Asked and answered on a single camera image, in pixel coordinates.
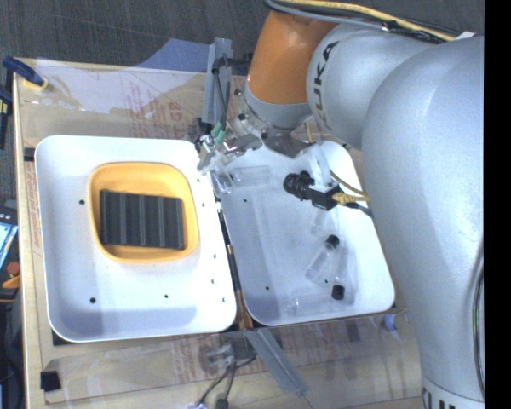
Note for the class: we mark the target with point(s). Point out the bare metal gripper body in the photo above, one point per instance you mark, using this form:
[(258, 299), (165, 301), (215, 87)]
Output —
[(243, 136)]

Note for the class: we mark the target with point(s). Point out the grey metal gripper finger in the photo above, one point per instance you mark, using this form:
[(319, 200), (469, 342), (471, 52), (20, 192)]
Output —
[(206, 158), (222, 182)]

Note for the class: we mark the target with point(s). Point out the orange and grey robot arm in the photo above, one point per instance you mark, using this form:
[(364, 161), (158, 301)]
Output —
[(417, 151)]

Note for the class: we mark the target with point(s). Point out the orange bowl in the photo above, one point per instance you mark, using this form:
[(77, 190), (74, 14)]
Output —
[(142, 173)]

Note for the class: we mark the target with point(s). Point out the white plastic tray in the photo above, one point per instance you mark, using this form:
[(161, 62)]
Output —
[(123, 296), (277, 245)]

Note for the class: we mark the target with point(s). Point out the black ribbed block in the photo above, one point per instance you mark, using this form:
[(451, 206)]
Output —
[(140, 220)]

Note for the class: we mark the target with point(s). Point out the brown cardboard board red print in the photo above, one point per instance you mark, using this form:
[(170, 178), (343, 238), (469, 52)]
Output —
[(132, 96)]

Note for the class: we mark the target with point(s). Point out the clear plastic bottle black cap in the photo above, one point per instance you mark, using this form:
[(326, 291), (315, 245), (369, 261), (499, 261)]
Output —
[(337, 292), (323, 258)]

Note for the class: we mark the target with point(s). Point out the black cylinder on white bracket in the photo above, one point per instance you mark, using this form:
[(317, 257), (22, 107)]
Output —
[(319, 196)]

